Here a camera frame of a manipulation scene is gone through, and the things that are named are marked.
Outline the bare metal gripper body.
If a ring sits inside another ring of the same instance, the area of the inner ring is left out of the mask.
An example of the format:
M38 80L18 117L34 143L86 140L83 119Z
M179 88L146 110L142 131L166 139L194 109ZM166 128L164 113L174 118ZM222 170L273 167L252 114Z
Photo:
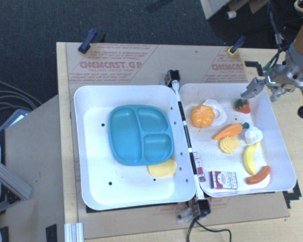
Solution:
M265 84L270 87L294 86L303 88L303 68L298 65L276 65L265 77Z

